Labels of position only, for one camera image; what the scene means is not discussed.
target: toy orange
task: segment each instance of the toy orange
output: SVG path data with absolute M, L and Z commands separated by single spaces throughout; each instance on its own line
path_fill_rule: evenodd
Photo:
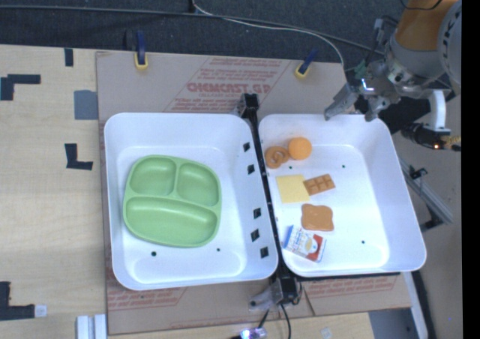
M 303 136 L 292 138 L 288 143 L 288 152 L 292 159 L 302 161 L 312 153 L 312 143 Z

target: yellow cheese slice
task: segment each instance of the yellow cheese slice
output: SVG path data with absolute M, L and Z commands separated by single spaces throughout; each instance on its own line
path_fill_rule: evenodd
M 310 195 L 303 182 L 303 175 L 277 176 L 277 186 L 282 203 L 308 202 Z

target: dark floor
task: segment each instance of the dark floor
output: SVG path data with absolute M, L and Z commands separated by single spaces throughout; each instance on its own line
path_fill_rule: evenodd
M 246 17 L 314 30 L 341 52 L 345 69 L 368 53 L 375 19 L 399 19 L 400 0 L 193 0 L 211 14 Z M 11 7 L 47 5 L 52 8 Z M 119 13 L 61 7 L 161 11 Z M 324 40 L 297 31 L 273 31 L 191 14 L 191 0 L 0 0 L 0 44 L 121 50 L 126 30 L 142 30 L 148 51 L 339 62 Z M 380 118 L 394 133 L 429 110 L 426 100 L 405 98 Z

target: cardboard sheet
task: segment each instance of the cardboard sheet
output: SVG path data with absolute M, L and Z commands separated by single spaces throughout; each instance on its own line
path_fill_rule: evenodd
M 272 113 L 323 113 L 345 82 L 339 64 L 313 62 L 305 79 L 300 61 L 205 55 L 148 54 L 137 70 L 132 52 L 97 52 L 103 225 L 110 335 L 165 329 L 257 323 L 264 311 L 249 300 L 269 280 L 133 291 L 115 278 L 111 265 L 104 125 L 124 112 L 235 113 L 242 93 L 257 93 L 259 120 Z M 303 282 L 303 296 L 289 317 L 405 308 L 410 297 L 402 275 Z M 280 319 L 270 313 L 269 319 Z

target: metal bracket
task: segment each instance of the metal bracket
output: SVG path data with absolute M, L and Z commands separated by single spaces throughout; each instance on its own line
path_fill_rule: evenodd
M 434 225 L 436 226 L 440 223 L 452 224 L 453 214 L 449 206 L 431 189 L 428 183 L 424 183 L 422 180 L 422 170 L 424 170 L 425 172 L 426 170 L 419 169 L 415 171 L 412 166 L 410 166 L 401 157 L 398 157 L 398 160 L 400 161 L 400 166 L 403 171 L 405 182 L 425 202 L 425 205 L 427 206 L 429 212 L 435 215 L 435 217 L 433 217 L 433 220 L 435 222 Z M 419 175 L 416 176 L 416 178 L 413 178 L 412 173 L 418 173 Z
M 325 120 L 329 120 L 335 115 L 344 113 L 359 99 L 359 93 L 354 91 L 347 82 L 341 90 L 333 97 L 333 103 L 325 109 Z
M 428 172 L 425 168 L 417 169 L 415 171 L 415 169 L 412 166 L 410 166 L 410 178 L 412 178 L 413 180 L 418 179 L 421 176 L 427 175 L 427 174 Z
M 281 282 L 278 279 L 275 279 L 270 286 L 264 289 L 260 294 L 257 294 L 250 299 L 249 310 L 267 311 L 271 306 L 281 302 L 283 298 L 284 293 L 282 292 Z

